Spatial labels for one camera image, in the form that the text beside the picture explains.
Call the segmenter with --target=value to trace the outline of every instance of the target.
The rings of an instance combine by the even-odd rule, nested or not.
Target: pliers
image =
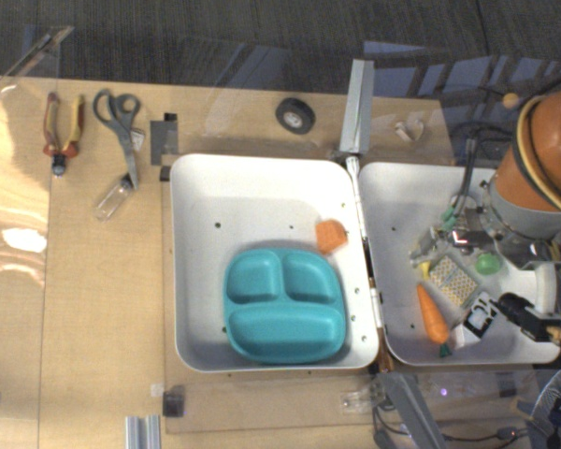
[[[44,138],[46,139],[44,153],[52,159],[52,173],[60,177],[65,173],[66,158],[74,158],[79,154],[78,143],[83,129],[83,107],[85,101],[83,96],[79,95],[73,103],[73,125],[68,140],[62,149],[60,149],[58,144],[55,128],[58,103],[56,93],[50,93],[46,105],[46,114],[44,115]]]

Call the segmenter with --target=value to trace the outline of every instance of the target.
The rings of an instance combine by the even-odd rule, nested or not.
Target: teal divided plate
[[[224,277],[224,322],[233,348],[265,364],[306,364],[345,341],[337,274],[316,253],[282,248],[237,255]]]

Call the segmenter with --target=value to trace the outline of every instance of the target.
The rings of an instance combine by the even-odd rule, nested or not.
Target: gray-handled scissors
[[[97,107],[100,99],[103,97],[107,99],[106,109],[109,118],[104,118]],[[133,94],[122,94],[121,96],[114,97],[110,94],[109,90],[102,90],[98,92],[93,101],[93,113],[95,114],[95,118],[112,130],[119,139],[122,152],[124,153],[124,160],[129,169],[131,183],[133,183],[133,187],[137,189],[139,186],[139,179],[137,178],[137,166],[135,164],[135,156],[133,155],[131,128],[133,119],[135,115],[137,115],[141,105],[139,100]]]

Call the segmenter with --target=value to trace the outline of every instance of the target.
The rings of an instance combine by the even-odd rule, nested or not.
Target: wooden tabletop
[[[134,126],[146,132],[146,141],[137,154],[139,190],[100,223],[96,203],[126,172],[115,135],[91,111],[103,88],[141,100]],[[50,159],[42,154],[42,120],[52,90],[62,102],[62,140],[74,98],[86,99],[80,153],[60,179],[51,176]],[[316,111],[307,139],[282,130],[274,119],[286,96],[301,97]],[[338,141],[345,102],[343,95],[28,79],[0,104],[0,235],[27,228],[47,239],[43,252],[0,252],[0,448],[121,448],[126,416],[161,413],[162,390],[170,385],[164,318],[169,272],[163,184],[160,168],[150,164],[150,121],[177,113],[181,152],[324,158]],[[414,145],[392,130],[396,121],[413,117],[428,121]],[[262,139],[278,143],[263,146]],[[375,99],[372,153],[448,164],[452,150],[438,104]],[[215,406],[215,398],[208,404]],[[371,419],[356,422],[172,434],[163,420],[162,441],[164,448],[375,447]]]

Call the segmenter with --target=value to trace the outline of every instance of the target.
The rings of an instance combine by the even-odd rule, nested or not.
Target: carrot
[[[324,220],[316,225],[318,251],[329,254],[347,242],[345,228],[337,220]]]
[[[421,284],[418,284],[418,299],[420,300],[420,310],[422,311],[426,335],[432,342],[440,344],[441,357],[449,355],[451,352],[446,344],[449,339],[449,327],[437,304]]]

